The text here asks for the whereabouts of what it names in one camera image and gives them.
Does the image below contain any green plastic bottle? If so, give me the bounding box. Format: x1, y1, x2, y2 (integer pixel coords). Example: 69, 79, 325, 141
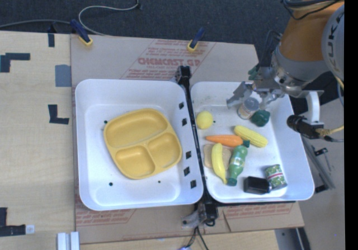
226, 145, 249, 187

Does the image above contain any black box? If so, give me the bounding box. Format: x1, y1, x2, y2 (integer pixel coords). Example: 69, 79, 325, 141
243, 176, 271, 195

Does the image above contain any green and white can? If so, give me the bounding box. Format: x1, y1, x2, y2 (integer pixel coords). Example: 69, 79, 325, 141
264, 164, 288, 191

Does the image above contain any white plastic tray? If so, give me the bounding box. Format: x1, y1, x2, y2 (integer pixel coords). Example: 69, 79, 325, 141
74, 78, 204, 211
190, 81, 315, 204

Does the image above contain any yellow divided plate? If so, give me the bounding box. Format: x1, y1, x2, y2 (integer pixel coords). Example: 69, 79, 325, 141
103, 107, 183, 181

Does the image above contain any yellow corn cob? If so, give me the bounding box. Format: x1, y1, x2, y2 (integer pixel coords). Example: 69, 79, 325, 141
233, 125, 269, 148

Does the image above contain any brown cardboard board red print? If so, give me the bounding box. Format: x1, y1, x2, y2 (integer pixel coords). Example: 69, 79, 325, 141
69, 33, 305, 244

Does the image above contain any tan bread slice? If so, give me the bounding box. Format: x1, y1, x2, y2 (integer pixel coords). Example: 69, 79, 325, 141
202, 143, 232, 170

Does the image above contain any black block with thin wires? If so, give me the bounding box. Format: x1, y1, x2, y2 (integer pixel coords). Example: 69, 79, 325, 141
195, 202, 219, 227
174, 65, 192, 85

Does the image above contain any orange carrot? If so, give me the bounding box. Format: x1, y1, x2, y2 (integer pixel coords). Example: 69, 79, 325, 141
205, 134, 251, 148

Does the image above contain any small can grey lid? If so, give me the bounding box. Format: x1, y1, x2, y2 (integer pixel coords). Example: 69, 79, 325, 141
237, 97, 261, 120

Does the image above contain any yellow banana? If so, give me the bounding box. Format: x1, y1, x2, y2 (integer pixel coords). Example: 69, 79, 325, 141
210, 142, 228, 186

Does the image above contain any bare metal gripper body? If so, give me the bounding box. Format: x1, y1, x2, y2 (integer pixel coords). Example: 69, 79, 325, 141
252, 66, 310, 99

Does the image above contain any yellow lemon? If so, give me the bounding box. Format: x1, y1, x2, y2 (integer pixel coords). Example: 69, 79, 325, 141
195, 110, 214, 130

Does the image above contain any black cylinder on white bracket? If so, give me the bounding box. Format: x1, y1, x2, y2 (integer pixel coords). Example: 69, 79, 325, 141
286, 91, 326, 140

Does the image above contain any thin black rod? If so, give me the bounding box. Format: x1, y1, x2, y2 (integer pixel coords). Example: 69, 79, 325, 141
183, 82, 210, 205

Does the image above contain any green bell pepper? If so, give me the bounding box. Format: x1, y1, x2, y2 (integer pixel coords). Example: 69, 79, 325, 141
249, 109, 271, 128

